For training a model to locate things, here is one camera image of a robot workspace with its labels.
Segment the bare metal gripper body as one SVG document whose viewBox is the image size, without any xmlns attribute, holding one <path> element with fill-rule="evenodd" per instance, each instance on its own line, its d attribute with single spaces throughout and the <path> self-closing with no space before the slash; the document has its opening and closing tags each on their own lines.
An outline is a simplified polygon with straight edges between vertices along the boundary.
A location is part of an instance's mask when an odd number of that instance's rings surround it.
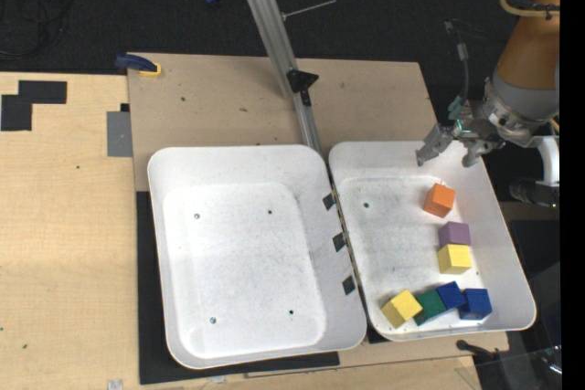
<svg viewBox="0 0 585 390">
<path fill-rule="evenodd" d="M 549 119 L 549 108 L 539 102 L 521 102 L 521 111 L 499 98 L 466 100 L 456 98 L 451 104 L 452 134 L 466 146 L 487 144 L 500 147 L 505 142 L 522 148 L 534 148 L 541 140 L 536 136 Z"/>
</svg>

